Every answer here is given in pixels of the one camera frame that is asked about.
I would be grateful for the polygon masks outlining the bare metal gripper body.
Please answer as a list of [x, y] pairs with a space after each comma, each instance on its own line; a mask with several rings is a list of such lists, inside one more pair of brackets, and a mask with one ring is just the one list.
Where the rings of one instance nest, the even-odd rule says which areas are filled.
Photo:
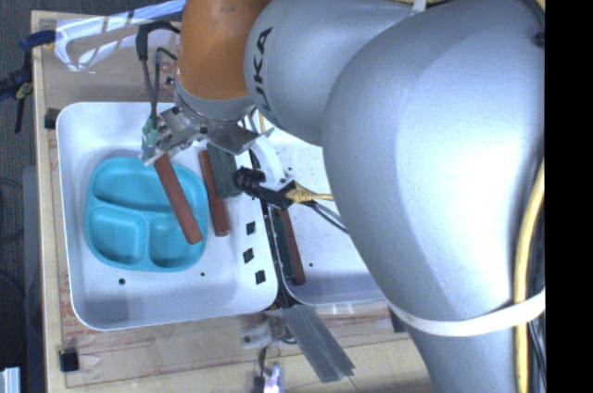
[[156, 145], [162, 139], [173, 139], [180, 141], [181, 149], [185, 150], [193, 143], [205, 142], [230, 154], [240, 155], [251, 149], [260, 137], [269, 137], [272, 132], [273, 128], [270, 127], [264, 133], [256, 133], [243, 127], [237, 120], [209, 119], [190, 108], [176, 106], [158, 115]]

